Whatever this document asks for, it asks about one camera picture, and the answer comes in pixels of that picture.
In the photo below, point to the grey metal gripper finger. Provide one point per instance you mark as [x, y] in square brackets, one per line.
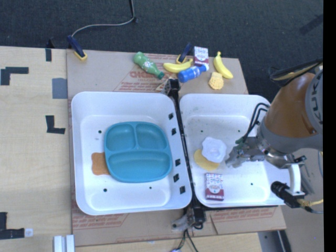
[230, 162]
[236, 149]

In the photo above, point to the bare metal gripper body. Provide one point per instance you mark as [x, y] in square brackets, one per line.
[253, 151]

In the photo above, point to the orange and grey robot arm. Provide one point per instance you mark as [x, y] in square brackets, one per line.
[288, 109]

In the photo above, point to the white fried egg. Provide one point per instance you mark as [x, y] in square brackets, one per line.
[214, 148]

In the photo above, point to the red and white carton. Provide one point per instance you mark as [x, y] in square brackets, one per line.
[201, 55]
[214, 186]

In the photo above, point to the white plastic tray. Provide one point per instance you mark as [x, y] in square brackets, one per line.
[236, 114]
[126, 198]

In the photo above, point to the thin black and white rod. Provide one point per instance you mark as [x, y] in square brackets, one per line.
[182, 135]

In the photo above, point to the yellow corn cob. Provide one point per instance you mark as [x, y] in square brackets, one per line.
[216, 81]

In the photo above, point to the yellow banana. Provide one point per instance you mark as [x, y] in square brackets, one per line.
[176, 67]
[220, 65]

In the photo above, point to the blue bottle white cap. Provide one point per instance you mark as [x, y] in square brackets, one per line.
[190, 73]

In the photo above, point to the blue divided plate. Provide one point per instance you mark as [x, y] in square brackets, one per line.
[136, 164]

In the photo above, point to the green bottle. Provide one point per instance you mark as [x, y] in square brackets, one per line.
[147, 64]

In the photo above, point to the orange toast slice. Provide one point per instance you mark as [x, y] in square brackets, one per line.
[98, 164]

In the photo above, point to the brown cardboard board red print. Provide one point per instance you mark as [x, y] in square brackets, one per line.
[105, 69]

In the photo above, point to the black cylinder on white bracket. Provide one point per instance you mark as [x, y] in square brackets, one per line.
[284, 190]

